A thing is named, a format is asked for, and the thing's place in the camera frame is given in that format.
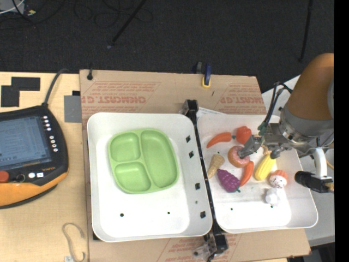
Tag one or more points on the brown cardboard board, red print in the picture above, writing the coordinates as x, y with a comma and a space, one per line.
163, 97

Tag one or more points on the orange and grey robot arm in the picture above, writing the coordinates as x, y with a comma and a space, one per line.
310, 91

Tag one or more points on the red bell pepper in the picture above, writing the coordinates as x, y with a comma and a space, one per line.
242, 134

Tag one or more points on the white plastic tray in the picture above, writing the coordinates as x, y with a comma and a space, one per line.
251, 214
147, 217

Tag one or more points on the black cylinder on white bracket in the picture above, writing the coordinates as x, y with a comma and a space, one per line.
319, 179

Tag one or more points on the pink frosted doughnut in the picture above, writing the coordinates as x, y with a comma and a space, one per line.
233, 160

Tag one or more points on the purple grapes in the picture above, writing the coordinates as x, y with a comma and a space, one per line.
228, 180

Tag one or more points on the white garlic bulb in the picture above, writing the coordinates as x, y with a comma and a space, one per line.
272, 196

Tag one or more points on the orange chili pepper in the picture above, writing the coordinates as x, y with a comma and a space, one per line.
218, 139

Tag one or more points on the orange carrot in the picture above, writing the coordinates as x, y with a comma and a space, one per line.
247, 173

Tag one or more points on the beige ice cream cone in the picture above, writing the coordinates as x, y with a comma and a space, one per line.
215, 164

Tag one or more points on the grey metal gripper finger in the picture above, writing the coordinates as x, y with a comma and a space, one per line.
255, 140
245, 151

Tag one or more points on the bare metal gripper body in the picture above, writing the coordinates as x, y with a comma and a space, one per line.
275, 139

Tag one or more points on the green divided plate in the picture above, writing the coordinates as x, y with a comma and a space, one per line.
158, 157

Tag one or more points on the yellow corn cob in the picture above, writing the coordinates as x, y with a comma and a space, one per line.
264, 168

